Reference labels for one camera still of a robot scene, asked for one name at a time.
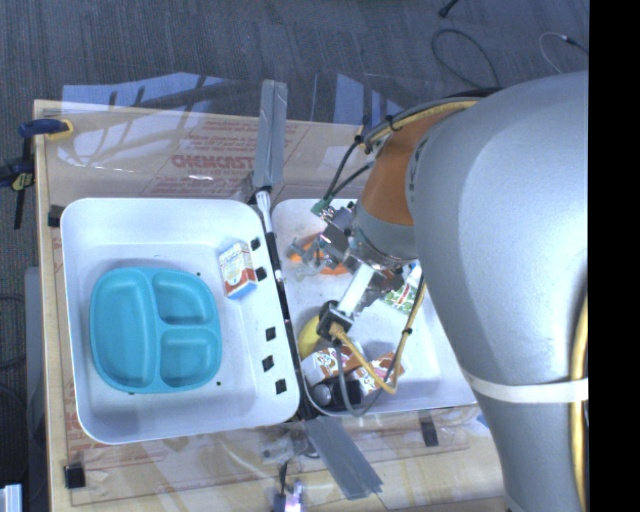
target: yellow clamp pad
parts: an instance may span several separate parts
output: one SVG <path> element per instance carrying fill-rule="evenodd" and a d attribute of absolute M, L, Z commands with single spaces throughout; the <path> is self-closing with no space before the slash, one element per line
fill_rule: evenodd
<path fill-rule="evenodd" d="M 60 119 L 61 122 L 67 125 L 68 130 L 58 133 L 47 133 L 45 134 L 45 138 L 47 140 L 59 140 L 69 137 L 73 133 L 73 124 L 68 119 Z"/>

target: blue plate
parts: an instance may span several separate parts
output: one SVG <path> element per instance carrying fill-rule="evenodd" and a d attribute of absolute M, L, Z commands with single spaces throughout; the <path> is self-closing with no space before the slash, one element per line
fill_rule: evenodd
<path fill-rule="evenodd" d="M 200 387 L 220 368 L 220 321 L 197 277 L 164 268 L 105 273 L 89 312 L 93 361 L 111 386 L 129 393 Z"/>

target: food item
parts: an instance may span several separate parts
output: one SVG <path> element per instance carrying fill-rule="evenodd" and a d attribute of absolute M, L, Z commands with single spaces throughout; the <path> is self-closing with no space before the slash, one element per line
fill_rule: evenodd
<path fill-rule="evenodd" d="M 371 361 L 371 366 L 373 366 L 376 375 L 381 379 L 384 379 L 385 375 L 389 368 L 391 368 L 391 361 L 393 361 L 393 352 L 387 352 L 386 354 L 381 355 L 380 357 L 375 358 Z M 398 377 L 400 377 L 404 373 L 404 367 L 402 364 L 398 365 Z M 393 371 L 389 374 L 389 378 L 387 382 L 393 376 Z M 362 392 L 362 396 L 365 397 L 373 393 L 380 386 L 373 380 L 373 377 L 369 375 L 367 370 L 363 367 L 356 369 L 354 372 L 347 376 L 348 381 L 357 380 L 360 383 L 360 391 Z"/>
<path fill-rule="evenodd" d="M 236 242 L 219 256 L 224 291 L 230 299 L 246 295 L 257 286 L 249 245 Z"/>
<path fill-rule="evenodd" d="M 353 355 L 349 347 L 342 347 L 341 351 L 342 367 L 344 368 L 345 374 L 360 366 L 360 362 Z M 302 372 L 310 386 L 315 386 L 318 382 L 338 375 L 336 349 L 327 347 L 303 359 Z"/>

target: white band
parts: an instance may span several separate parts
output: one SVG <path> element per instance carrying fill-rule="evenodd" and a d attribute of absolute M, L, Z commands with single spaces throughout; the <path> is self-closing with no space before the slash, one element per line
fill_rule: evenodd
<path fill-rule="evenodd" d="M 525 386 L 508 386 L 479 379 L 462 370 L 469 386 L 481 395 L 514 404 L 566 404 L 589 399 L 589 378 L 552 382 L 549 384 L 532 384 Z"/>

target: duct tape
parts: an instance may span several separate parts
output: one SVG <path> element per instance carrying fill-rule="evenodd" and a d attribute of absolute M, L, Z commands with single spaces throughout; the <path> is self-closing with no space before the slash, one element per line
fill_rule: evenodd
<path fill-rule="evenodd" d="M 589 378 L 547 384 L 509 386 L 474 377 L 462 370 L 471 389 L 494 400 L 513 404 L 566 404 L 589 399 Z"/>

